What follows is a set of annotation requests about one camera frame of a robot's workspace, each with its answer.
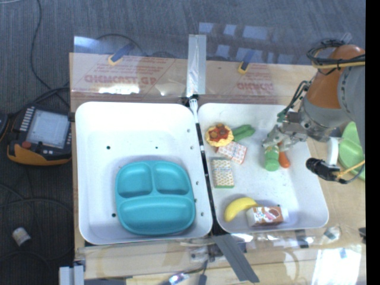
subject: wooden table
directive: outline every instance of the wooden table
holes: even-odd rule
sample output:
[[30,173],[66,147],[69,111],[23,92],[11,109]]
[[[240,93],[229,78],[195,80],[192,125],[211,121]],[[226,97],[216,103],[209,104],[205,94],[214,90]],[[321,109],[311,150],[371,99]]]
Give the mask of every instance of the wooden table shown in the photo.
[[[74,54],[71,57],[71,112],[90,100],[99,101],[151,101],[179,102],[180,93],[157,98],[147,91],[145,96],[100,94],[78,88],[75,76]],[[166,81],[175,81],[185,87],[186,61],[165,59],[170,66],[159,73],[155,84],[162,89]],[[303,65],[251,64],[243,77],[237,73],[235,62],[207,62],[207,92],[204,102],[251,102],[287,105],[302,80],[310,80],[316,69]],[[75,152],[75,122],[73,136],[73,179],[75,217],[75,259],[85,265],[86,280],[95,278],[128,278],[127,284],[160,284],[174,273],[186,272],[190,276],[182,284],[198,284],[202,263],[207,259],[209,237],[180,241],[126,243],[106,246],[85,246],[78,228],[78,179]],[[327,158],[327,145],[308,139],[312,157]],[[321,229],[303,232],[270,232],[254,234],[246,243],[245,256],[260,279],[261,284],[314,284],[317,280],[342,279],[366,283],[366,245],[359,228],[366,227],[365,181],[356,179],[347,185],[320,179],[329,210],[329,221]],[[329,239],[324,233],[335,235]],[[308,248],[299,243],[298,235],[308,242]],[[207,284],[240,283],[223,256],[210,259],[205,271]]]

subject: device screen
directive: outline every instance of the device screen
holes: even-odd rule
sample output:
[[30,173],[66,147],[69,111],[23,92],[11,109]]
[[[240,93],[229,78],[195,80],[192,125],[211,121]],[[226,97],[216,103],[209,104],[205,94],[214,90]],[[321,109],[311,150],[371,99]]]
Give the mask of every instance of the device screen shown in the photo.
[[36,110],[30,125],[27,141],[63,149],[70,122],[63,114]]

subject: orange button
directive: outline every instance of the orange button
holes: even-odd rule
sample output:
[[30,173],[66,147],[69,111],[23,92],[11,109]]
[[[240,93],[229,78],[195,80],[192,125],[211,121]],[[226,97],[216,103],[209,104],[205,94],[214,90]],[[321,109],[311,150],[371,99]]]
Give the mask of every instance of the orange button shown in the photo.
[[31,143],[29,141],[23,141],[21,146],[22,148],[29,150],[31,148]]

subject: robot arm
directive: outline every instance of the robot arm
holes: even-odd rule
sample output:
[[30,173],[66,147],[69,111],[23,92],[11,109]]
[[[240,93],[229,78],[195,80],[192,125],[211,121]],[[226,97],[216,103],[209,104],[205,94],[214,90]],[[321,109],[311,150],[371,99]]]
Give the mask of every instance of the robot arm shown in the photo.
[[[334,48],[327,59],[315,57],[327,48]],[[365,155],[365,51],[332,40],[310,50],[308,57],[318,72],[310,81],[302,81],[262,146],[280,143],[280,151],[286,151],[309,137],[327,143],[336,127],[353,121]],[[298,100],[298,112],[291,111]],[[335,165],[309,159],[306,167],[328,181],[345,183],[337,180],[339,168]]]

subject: green bottle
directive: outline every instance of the green bottle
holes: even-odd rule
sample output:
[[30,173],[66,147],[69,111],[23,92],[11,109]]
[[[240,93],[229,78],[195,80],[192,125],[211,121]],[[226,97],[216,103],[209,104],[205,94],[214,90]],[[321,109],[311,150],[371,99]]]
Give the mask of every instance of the green bottle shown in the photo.
[[265,149],[265,169],[267,171],[276,171],[280,167],[278,155],[280,149],[277,145],[270,145]]

